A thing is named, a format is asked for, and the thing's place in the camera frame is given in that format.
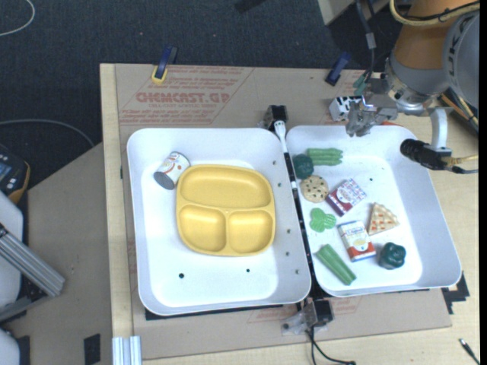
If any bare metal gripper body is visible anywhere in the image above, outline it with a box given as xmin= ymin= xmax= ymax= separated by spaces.
xmin=360 ymin=77 xmax=427 ymax=125

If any black and white carton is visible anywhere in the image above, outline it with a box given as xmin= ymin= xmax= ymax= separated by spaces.
xmin=328 ymin=95 xmax=364 ymax=122

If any green bean bundle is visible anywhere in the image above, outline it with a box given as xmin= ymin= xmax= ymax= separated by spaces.
xmin=306 ymin=148 xmax=344 ymax=167

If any dark green broccoli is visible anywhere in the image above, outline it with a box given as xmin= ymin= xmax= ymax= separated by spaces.
xmin=291 ymin=153 xmax=315 ymax=180

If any dark red and white carton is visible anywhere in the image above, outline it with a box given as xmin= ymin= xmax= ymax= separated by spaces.
xmin=325 ymin=178 xmax=368 ymax=218

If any tan chocolate chip biscuit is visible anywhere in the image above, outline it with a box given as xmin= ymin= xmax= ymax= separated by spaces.
xmin=299 ymin=174 xmax=329 ymax=205

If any thin black and white rod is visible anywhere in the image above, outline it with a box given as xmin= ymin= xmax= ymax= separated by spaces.
xmin=274 ymin=121 xmax=317 ymax=300

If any white plastic tray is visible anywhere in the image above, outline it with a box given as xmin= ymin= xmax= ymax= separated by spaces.
xmin=126 ymin=127 xmax=312 ymax=316
xmin=285 ymin=124 xmax=463 ymax=298

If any yellow pizza slice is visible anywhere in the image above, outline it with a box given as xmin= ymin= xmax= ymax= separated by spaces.
xmin=367 ymin=202 xmax=401 ymax=237

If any light green broccoli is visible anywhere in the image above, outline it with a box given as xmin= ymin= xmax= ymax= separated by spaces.
xmin=308 ymin=208 xmax=338 ymax=233

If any brown cardboard board red print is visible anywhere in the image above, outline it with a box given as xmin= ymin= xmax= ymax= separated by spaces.
xmin=113 ymin=63 xmax=454 ymax=360

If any dark green bell pepper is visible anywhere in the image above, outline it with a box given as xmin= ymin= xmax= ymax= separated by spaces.
xmin=378 ymin=241 xmax=407 ymax=271

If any green celery stick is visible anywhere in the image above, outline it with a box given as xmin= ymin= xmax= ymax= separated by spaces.
xmin=315 ymin=243 xmax=358 ymax=287

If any yellow divided plate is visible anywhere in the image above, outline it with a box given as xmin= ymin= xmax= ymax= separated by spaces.
xmin=175 ymin=163 xmax=276 ymax=258

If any white and red can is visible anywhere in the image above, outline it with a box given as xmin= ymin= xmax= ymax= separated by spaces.
xmin=153 ymin=151 xmax=191 ymax=191

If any black cylinder on white bracket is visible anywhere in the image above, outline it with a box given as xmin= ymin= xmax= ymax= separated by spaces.
xmin=399 ymin=106 xmax=454 ymax=172

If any black block with thin wires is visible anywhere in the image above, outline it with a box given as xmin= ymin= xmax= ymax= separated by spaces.
xmin=261 ymin=104 xmax=288 ymax=129
xmin=281 ymin=298 xmax=336 ymax=336

